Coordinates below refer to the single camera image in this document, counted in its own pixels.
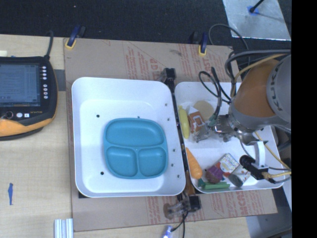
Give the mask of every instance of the black carpet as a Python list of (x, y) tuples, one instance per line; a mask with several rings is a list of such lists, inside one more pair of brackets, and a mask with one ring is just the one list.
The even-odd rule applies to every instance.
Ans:
[[(292, 0), (278, 0), (291, 35)], [(228, 24), (222, 0), (0, 0), (0, 34), (69, 37), (75, 25), (84, 38), (188, 43), (215, 24)], [(230, 30), (214, 29), (216, 45), (245, 48)], [(246, 40), (250, 49), (290, 48), (290, 41)]]

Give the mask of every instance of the cardboard sheet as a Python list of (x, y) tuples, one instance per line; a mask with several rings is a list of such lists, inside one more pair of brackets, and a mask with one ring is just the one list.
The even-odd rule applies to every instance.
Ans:
[[(223, 65), (232, 51), (226, 46), (207, 46), (204, 57), (199, 45), (77, 39), (72, 50), (64, 48), (71, 196), (75, 232), (154, 224), (179, 223), (167, 219), (164, 204), (177, 203), (176, 196), (86, 198), (75, 184), (71, 86), (80, 77), (158, 80), (164, 68), (175, 68), (176, 84), (199, 81), (201, 70), (215, 67), (220, 81), (227, 82)], [(236, 74), (238, 68), (232, 65)], [(271, 189), (199, 194), (202, 209), (186, 221), (234, 218), (276, 213)]]

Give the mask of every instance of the toy carrot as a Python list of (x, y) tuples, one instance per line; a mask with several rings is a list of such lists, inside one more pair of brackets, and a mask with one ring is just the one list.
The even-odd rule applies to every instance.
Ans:
[(198, 161), (187, 147), (186, 153), (191, 177), (195, 179), (200, 179), (203, 176), (202, 168), (200, 167)]

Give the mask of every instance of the wooden table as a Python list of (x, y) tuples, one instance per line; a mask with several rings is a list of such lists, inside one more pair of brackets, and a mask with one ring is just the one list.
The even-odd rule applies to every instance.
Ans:
[[(8, 56), (43, 56), (49, 37), (0, 35)], [(51, 63), (64, 69), (63, 38), (54, 38)], [(72, 218), (66, 94), (59, 91), (55, 120), (42, 131), (0, 141), (0, 237), (52, 238), (55, 219)], [(12, 205), (8, 188), (13, 184)], [(75, 232), (75, 238), (159, 238), (165, 225)], [(173, 238), (182, 237), (182, 227)], [(185, 237), (250, 237), (245, 217), (186, 222)]]

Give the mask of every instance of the blue divided plate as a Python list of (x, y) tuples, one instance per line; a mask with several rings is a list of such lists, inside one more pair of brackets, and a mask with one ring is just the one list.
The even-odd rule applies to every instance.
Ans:
[(152, 120), (114, 119), (105, 128), (104, 154), (108, 169), (117, 177), (155, 178), (167, 168), (166, 136)]

